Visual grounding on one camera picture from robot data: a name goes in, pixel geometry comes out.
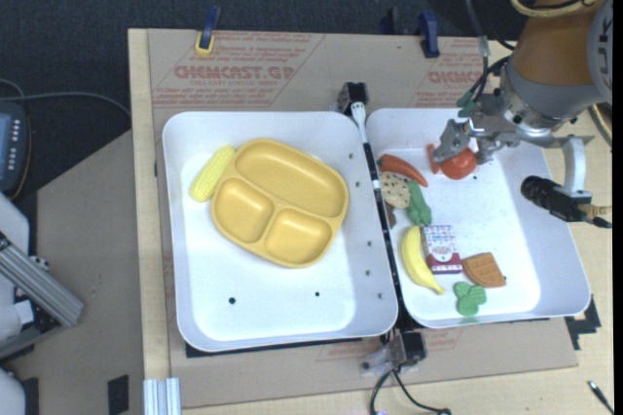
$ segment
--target white tray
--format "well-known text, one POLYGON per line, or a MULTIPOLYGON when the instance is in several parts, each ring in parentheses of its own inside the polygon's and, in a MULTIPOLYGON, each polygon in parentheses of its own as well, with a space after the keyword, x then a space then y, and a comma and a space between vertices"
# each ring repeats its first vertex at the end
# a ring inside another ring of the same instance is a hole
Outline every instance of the white tray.
POLYGON ((383 335, 398 314, 359 132, 336 112, 184 112, 163 131, 177 322, 207 352, 383 335), (283 268, 221 235, 188 195, 220 147, 267 137, 323 161, 348 186, 348 211, 324 257, 283 268))
POLYGON ((488 301, 477 316, 464 318, 453 292, 456 282, 468 282, 464 273, 437 276, 446 288, 443 295, 413 283, 400 256, 400 241, 413 223, 404 209, 397 209, 390 235, 405 308, 432 328, 583 312, 590 289, 568 225, 520 192, 529 175, 551 177, 542 150, 527 143, 504 148, 459 181, 433 174, 426 145, 436 146, 446 122, 456 117, 456 109, 382 109, 370 115, 366 128, 375 157, 399 156, 424 174, 429 186, 421 190, 432 224, 454 227, 461 257, 492 252, 506 286, 487 289, 488 301))

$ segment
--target toy bread slice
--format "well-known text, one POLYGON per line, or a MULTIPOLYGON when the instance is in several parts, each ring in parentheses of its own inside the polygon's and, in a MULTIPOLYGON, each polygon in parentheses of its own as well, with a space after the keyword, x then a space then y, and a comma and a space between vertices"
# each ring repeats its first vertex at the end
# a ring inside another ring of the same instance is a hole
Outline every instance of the toy bread slice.
POLYGON ((462 260, 463 271, 475 283, 483 287, 505 286, 506 279, 502 275, 494 255, 483 252, 462 260))

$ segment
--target yellow divided plate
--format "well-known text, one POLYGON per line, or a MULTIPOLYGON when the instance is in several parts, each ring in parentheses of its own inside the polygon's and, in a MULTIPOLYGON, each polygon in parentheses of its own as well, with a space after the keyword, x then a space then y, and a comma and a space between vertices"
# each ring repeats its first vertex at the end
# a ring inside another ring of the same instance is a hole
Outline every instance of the yellow divided plate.
POLYGON ((214 193, 218 230, 282 266, 301 268, 331 246, 348 207, 348 188, 332 168, 267 138, 242 145, 214 193))

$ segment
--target toy banana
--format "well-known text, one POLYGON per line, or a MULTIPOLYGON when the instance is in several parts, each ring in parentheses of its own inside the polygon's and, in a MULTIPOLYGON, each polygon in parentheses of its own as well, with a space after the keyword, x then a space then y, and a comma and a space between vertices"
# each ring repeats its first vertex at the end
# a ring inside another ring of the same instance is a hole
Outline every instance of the toy banana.
POLYGON ((415 283, 432 288, 438 294, 445 292, 444 288, 435 280, 421 254, 420 226, 412 226, 407 230, 402 239, 401 252, 407 273, 415 283))

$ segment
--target black device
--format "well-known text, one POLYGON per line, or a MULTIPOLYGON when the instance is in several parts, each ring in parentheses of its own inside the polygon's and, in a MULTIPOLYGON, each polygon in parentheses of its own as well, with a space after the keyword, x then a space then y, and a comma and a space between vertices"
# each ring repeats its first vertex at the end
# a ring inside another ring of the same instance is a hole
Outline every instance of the black device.
POLYGON ((602 217, 590 217, 586 210, 591 204, 593 196, 588 192, 571 194, 561 185, 551 179, 528 176, 524 179, 521 192, 524 197, 536 206, 549 210, 549 213, 572 223, 585 221, 600 228, 612 228, 612 223, 602 217))
POLYGON ((0 101, 0 191, 16 188, 28 153, 28 123, 24 108, 0 101))

